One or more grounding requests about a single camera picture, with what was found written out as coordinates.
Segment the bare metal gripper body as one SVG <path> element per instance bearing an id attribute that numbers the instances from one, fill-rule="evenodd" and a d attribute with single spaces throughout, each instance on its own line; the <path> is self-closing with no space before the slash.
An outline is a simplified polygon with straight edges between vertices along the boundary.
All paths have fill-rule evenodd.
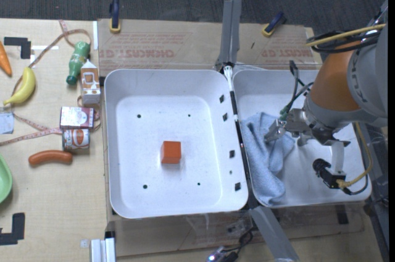
<path id="1" fill-rule="evenodd" d="M 308 119 L 308 115 L 303 109 L 291 109 L 286 117 L 286 131 L 290 132 L 293 137 L 299 138 L 299 133 L 304 131 L 312 132 L 312 139 L 323 146 L 332 146 L 335 143 L 340 143 L 344 147 L 348 146 L 351 142 L 338 140 L 333 134 L 335 129 L 327 127 L 315 119 Z"/>

